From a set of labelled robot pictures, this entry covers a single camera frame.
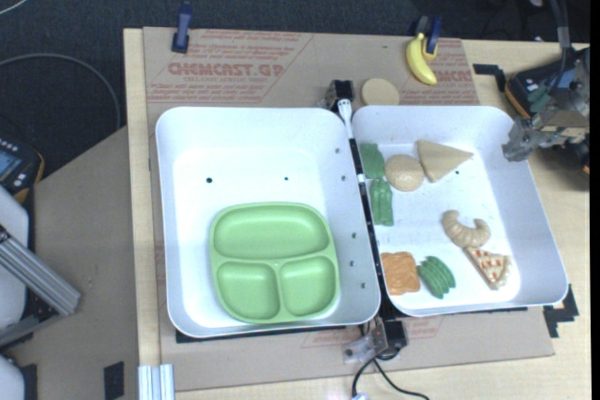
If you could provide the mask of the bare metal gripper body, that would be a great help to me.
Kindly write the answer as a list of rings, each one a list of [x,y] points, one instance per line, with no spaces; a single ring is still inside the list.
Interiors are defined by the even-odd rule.
[[[546,82],[538,112],[540,131],[563,141],[584,141],[590,127],[590,49],[571,51]]]

